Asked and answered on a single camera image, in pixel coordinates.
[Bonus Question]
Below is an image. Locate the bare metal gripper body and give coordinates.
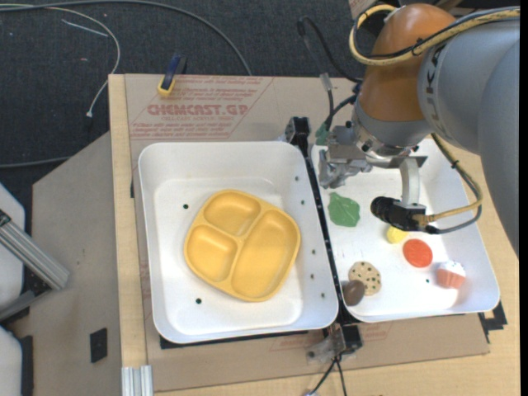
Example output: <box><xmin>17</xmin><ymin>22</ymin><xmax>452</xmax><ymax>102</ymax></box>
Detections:
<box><xmin>328</xmin><ymin>125</ymin><xmax>413</xmax><ymax>169</ymax></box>

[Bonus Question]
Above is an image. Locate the green lettuce leaf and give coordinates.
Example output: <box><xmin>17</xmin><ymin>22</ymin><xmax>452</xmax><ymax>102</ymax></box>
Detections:
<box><xmin>327</xmin><ymin>191</ymin><xmax>361</xmax><ymax>229</ymax></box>

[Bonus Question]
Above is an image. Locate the thin black rod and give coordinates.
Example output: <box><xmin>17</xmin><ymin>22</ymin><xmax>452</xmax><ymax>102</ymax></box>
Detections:
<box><xmin>302</xmin><ymin>138</ymin><xmax>344</xmax><ymax>326</ymax></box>

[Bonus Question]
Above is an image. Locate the small yellow toy food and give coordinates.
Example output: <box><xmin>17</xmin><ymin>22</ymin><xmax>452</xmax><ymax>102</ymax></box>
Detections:
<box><xmin>385</xmin><ymin>225</ymin><xmax>410</xmax><ymax>245</ymax></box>

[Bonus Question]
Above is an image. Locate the chocolate chip biscuit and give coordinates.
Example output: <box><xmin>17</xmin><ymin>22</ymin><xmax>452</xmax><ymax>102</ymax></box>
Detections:
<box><xmin>347</xmin><ymin>260</ymin><xmax>382</xmax><ymax>297</ymax></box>

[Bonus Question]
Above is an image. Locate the orange round slice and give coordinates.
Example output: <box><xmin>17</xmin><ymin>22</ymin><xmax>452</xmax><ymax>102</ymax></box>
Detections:
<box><xmin>402</xmin><ymin>238</ymin><xmax>434</xmax><ymax>269</ymax></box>

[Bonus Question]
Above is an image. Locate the yellow divided plate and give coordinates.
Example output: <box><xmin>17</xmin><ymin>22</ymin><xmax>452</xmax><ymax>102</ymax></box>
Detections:
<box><xmin>182</xmin><ymin>188</ymin><xmax>303</xmax><ymax>304</ymax></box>

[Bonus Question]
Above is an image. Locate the brown cardboard board red print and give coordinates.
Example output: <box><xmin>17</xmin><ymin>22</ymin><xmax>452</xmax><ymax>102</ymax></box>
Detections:
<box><xmin>123</xmin><ymin>73</ymin><xmax>492</xmax><ymax>392</ymax></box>

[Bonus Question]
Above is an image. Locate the brown chocolate egg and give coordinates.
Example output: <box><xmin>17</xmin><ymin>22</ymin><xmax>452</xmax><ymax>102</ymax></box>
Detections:
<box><xmin>342</xmin><ymin>279</ymin><xmax>366</xmax><ymax>307</ymax></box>

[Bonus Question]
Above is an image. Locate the white plastic tray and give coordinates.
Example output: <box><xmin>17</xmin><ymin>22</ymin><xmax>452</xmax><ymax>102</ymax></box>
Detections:
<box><xmin>310</xmin><ymin>137</ymin><xmax>502</xmax><ymax>324</ymax></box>
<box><xmin>137</xmin><ymin>140</ymin><xmax>341</xmax><ymax>344</ymax></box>

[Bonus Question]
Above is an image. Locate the pink cupcake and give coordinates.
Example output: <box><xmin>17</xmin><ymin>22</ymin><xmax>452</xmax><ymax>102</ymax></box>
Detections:
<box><xmin>436</xmin><ymin>260</ymin><xmax>468</xmax><ymax>290</ymax></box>

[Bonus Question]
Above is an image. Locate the black block with thin wires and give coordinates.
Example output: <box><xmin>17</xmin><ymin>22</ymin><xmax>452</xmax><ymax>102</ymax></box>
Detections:
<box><xmin>306</xmin><ymin>323</ymin><xmax>364</xmax><ymax>363</ymax></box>
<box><xmin>287</xmin><ymin>115</ymin><xmax>311</xmax><ymax>146</ymax></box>

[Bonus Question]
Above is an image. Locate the black cylinder on white bracket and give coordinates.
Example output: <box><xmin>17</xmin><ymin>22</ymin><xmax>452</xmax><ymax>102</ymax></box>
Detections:
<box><xmin>370</xmin><ymin>155</ymin><xmax>428</xmax><ymax>233</ymax></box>

